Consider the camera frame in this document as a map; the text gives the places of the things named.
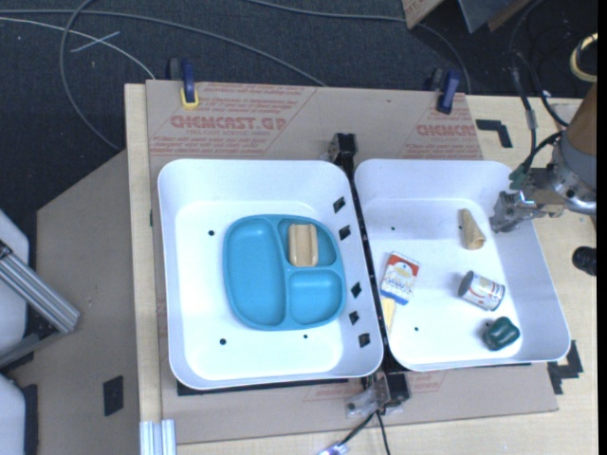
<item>robotic arm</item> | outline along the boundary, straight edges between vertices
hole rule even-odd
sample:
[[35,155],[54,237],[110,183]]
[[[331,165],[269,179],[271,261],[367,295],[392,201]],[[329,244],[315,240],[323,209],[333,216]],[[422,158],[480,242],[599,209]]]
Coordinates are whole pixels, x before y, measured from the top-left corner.
[[[554,146],[550,163],[543,169],[523,164],[510,176],[510,187],[516,192],[500,192],[495,214],[490,218],[493,231],[509,232],[522,221],[546,214],[559,217],[565,209],[597,218],[596,83],[567,129],[545,140],[539,148],[546,144]],[[574,263],[578,261],[577,267],[596,275],[596,249],[589,249],[576,251]],[[588,258],[593,254],[594,261]]]

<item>blue clamp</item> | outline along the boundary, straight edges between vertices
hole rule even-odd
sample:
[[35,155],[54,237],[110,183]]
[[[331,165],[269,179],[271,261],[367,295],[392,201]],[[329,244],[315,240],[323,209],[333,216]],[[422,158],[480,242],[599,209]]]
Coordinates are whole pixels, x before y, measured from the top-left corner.
[[455,96],[455,91],[457,91],[460,81],[462,81],[462,75],[458,70],[451,69],[447,72],[445,80],[443,81],[443,91],[438,97],[438,103],[436,104],[436,109],[441,113],[448,115],[451,112],[453,97]]
[[187,110],[193,110],[198,107],[198,92],[193,80],[193,66],[188,59],[181,60],[181,75],[183,78],[183,87],[181,88],[181,104]]

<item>can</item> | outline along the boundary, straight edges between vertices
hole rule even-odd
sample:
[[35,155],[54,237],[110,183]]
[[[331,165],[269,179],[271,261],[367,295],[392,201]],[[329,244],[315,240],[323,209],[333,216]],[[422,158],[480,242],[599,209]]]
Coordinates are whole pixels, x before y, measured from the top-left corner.
[[506,287],[485,278],[473,271],[469,271],[459,286],[458,295],[467,301],[493,311],[500,306]]

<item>blue plate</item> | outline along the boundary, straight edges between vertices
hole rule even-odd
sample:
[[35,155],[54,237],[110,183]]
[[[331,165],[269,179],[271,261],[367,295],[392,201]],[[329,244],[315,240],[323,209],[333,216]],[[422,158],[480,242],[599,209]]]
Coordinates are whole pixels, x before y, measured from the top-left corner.
[[[292,224],[316,226],[316,266],[289,262],[288,227]],[[323,224],[306,217],[264,214],[239,219],[226,232],[223,272],[232,311],[256,329],[318,327],[336,318],[345,304],[337,242]]]

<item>wooden table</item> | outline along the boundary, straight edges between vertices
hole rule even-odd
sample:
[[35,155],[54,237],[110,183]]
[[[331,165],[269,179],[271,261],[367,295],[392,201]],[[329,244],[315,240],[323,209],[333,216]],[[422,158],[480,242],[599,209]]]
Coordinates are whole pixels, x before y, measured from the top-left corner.
[[[578,100],[563,100],[577,105]],[[134,298],[137,331],[138,394],[141,421],[164,418],[160,391],[156,322],[156,286],[153,233],[150,228],[151,192],[146,132],[144,85],[125,89],[128,172],[133,243]],[[474,119],[498,119],[505,124],[513,148],[500,146],[497,134],[478,132],[485,159],[514,169],[526,157],[528,130],[523,107],[515,98],[468,97]],[[539,140],[555,131],[539,100],[532,100],[539,121]],[[549,151],[534,165],[543,166]],[[566,212],[559,219],[535,222],[546,262],[567,318],[571,338],[577,342],[584,372],[564,382],[556,412],[388,427],[393,453],[598,453],[597,282],[571,263],[578,246],[595,246],[596,229],[588,218]],[[315,432],[262,439],[178,446],[179,454],[293,453],[314,454],[331,446],[345,432]],[[349,446],[352,453],[383,453],[378,428],[367,428]]]

